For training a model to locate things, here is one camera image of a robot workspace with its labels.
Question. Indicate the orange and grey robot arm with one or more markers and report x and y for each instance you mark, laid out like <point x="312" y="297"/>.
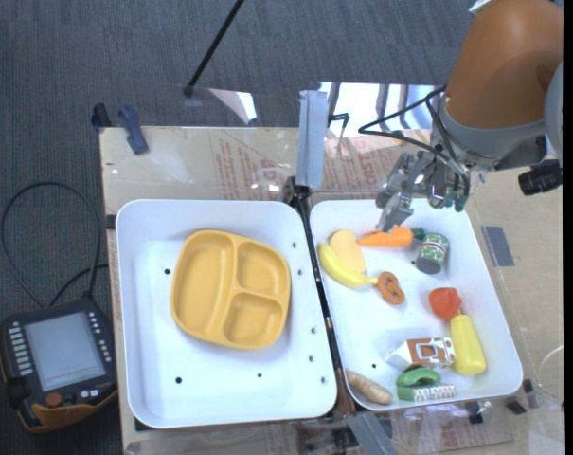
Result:
<point x="499" y="64"/>

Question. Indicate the brown and white carton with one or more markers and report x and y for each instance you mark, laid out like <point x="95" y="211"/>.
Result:
<point x="423" y="352"/>

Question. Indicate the green curved toy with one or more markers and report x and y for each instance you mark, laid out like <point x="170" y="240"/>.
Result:
<point x="416" y="376"/>

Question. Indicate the yellow divided plate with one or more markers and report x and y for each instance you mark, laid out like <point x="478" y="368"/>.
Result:
<point x="210" y="282"/>

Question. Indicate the yellow banana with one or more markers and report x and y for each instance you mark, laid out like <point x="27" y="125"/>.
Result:
<point x="338" y="270"/>

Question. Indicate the small green and white carton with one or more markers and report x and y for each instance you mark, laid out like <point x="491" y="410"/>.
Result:
<point x="428" y="393"/>

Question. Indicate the brown cardboard board red print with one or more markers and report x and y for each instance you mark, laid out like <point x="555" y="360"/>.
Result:
<point x="182" y="169"/>

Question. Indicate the orange carrot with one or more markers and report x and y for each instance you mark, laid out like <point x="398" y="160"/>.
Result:
<point x="390" y="239"/>

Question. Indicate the tan bread roll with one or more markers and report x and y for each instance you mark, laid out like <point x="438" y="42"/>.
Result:
<point x="369" y="387"/>

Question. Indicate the red pepper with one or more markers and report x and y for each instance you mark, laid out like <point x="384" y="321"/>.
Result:
<point x="443" y="302"/>

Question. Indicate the pale orange oval slice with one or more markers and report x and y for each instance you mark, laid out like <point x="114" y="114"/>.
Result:
<point x="347" y="249"/>

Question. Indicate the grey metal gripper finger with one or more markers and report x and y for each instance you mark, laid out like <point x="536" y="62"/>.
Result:
<point x="396" y="211"/>

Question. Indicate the black cylinder on white bracket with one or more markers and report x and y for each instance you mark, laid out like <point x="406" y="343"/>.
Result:
<point x="542" y="178"/>

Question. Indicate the white plastic tray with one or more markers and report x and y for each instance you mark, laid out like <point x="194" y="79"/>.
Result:
<point x="409" y="320"/>
<point x="229" y="387"/>

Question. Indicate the yellow squeeze bottle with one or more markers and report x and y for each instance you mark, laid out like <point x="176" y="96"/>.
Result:
<point x="467" y="346"/>

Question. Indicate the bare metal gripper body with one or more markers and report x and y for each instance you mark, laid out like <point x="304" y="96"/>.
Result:
<point x="421" y="173"/>

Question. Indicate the brown pretzel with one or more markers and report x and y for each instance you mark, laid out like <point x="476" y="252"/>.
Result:
<point x="389" y="287"/>

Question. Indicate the green and white can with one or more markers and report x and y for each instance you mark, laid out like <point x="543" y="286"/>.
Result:
<point x="433" y="253"/>

